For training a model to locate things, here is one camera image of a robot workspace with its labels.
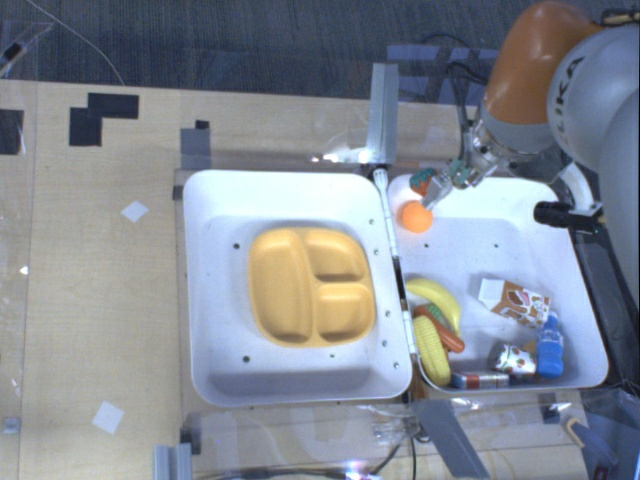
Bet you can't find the orange toy orange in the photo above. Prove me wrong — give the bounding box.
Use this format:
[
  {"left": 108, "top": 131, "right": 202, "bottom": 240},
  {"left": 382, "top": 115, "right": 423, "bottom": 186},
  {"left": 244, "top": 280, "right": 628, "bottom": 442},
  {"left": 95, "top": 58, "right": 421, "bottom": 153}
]
[{"left": 399, "top": 200, "right": 435, "bottom": 235}]

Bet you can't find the red sausage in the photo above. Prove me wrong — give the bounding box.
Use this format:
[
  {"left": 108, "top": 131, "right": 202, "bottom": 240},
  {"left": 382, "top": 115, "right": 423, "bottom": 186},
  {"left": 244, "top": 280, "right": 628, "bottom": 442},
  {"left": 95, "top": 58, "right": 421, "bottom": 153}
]
[{"left": 412, "top": 304, "right": 467, "bottom": 355}]

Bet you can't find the thin black and white rod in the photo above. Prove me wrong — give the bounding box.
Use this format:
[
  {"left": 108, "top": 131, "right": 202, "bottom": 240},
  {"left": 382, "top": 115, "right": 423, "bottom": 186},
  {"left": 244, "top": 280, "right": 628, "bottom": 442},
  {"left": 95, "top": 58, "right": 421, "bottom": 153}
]
[{"left": 372, "top": 166, "right": 419, "bottom": 357}]

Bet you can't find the white and brown carton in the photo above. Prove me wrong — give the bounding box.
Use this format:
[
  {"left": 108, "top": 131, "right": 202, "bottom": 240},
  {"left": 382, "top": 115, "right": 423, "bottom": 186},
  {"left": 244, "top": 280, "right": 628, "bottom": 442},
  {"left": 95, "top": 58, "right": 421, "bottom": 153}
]
[{"left": 477, "top": 277, "right": 552, "bottom": 330}]

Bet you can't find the orange divided plate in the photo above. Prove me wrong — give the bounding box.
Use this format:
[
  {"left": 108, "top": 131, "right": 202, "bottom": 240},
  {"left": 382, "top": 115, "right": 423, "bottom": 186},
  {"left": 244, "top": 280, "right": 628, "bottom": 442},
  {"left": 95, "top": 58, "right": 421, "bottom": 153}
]
[{"left": 247, "top": 226, "right": 378, "bottom": 348}]

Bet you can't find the yellow banana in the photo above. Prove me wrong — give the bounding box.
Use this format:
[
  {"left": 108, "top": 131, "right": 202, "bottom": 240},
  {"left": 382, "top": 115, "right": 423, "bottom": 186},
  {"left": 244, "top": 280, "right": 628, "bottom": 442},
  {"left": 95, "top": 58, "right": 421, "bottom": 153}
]
[{"left": 404, "top": 277, "right": 463, "bottom": 337}]

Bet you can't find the blue bottle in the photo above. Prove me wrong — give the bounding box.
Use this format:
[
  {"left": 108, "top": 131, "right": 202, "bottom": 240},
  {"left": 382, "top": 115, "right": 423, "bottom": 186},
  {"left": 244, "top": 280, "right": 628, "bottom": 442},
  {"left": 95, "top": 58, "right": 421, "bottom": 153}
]
[{"left": 535, "top": 310, "right": 566, "bottom": 381}]

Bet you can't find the white plastic tray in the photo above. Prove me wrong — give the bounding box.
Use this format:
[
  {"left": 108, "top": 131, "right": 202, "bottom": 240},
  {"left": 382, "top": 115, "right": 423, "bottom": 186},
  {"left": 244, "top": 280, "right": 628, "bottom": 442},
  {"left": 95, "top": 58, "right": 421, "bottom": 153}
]
[
  {"left": 182, "top": 169, "right": 414, "bottom": 409},
  {"left": 387, "top": 172, "right": 611, "bottom": 395}
]

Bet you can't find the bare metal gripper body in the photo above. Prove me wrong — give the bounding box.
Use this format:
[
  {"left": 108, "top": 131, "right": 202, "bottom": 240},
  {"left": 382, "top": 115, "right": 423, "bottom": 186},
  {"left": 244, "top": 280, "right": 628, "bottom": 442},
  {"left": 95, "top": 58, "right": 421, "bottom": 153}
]
[{"left": 439, "top": 121, "right": 522, "bottom": 190}]

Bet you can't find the red toy strawberry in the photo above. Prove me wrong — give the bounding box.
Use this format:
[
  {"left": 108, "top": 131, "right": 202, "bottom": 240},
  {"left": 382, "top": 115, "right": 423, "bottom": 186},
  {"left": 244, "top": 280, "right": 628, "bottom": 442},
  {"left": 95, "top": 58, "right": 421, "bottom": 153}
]
[{"left": 408, "top": 167, "right": 437, "bottom": 198}]

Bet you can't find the yellow corn cob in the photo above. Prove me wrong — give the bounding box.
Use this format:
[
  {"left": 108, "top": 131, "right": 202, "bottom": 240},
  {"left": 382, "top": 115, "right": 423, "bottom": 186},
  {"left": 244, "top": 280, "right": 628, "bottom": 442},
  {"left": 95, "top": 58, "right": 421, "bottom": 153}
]
[{"left": 412, "top": 314, "right": 453, "bottom": 388}]

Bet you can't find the black cylinder on white bracket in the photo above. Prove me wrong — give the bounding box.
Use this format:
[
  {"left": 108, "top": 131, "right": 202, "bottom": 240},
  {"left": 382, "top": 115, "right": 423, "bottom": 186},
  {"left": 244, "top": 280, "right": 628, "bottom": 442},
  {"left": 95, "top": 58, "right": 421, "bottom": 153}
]
[{"left": 532, "top": 161, "right": 606, "bottom": 236}]

